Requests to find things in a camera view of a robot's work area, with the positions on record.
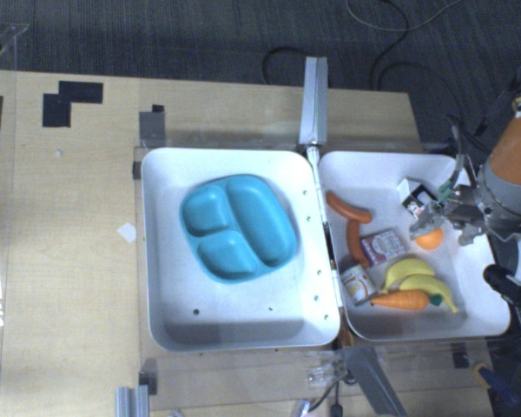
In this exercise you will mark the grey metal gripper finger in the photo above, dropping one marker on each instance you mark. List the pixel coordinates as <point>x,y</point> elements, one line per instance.
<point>471,234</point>
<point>426,223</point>

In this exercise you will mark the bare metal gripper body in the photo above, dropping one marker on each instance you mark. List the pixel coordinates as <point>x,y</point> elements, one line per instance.
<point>462,207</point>

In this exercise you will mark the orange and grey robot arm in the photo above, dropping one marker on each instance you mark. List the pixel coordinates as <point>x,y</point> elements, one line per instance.
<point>514,154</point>

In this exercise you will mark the orange toy fruit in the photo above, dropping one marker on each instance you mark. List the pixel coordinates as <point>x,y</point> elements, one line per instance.
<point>430,240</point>

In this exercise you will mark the white and black small carton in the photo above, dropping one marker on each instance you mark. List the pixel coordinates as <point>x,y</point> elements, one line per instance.
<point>412,198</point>

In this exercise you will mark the yellow banana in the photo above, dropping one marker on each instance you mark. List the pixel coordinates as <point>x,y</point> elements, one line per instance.
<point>434,288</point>
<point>406,268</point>

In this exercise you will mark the purple and white carton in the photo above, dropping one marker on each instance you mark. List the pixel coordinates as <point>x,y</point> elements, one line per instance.
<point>382,246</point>

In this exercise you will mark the white plastic tray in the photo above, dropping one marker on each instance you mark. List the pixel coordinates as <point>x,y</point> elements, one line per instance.
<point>469,302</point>
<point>226,319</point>

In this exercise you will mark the red-brown toy sausage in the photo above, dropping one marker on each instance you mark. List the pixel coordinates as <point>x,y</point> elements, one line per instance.
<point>346,209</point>
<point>354,243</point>

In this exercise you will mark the orange carrot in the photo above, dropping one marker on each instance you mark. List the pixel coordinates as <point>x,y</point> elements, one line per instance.
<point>401,300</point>

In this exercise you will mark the white and orange can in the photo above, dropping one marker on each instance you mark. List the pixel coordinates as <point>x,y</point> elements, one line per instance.
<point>357,282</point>

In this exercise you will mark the blue divided plate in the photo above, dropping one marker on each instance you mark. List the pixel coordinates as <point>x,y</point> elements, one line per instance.
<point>252,215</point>

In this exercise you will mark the pale wood board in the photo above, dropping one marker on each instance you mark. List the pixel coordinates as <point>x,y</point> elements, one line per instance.
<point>243,115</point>

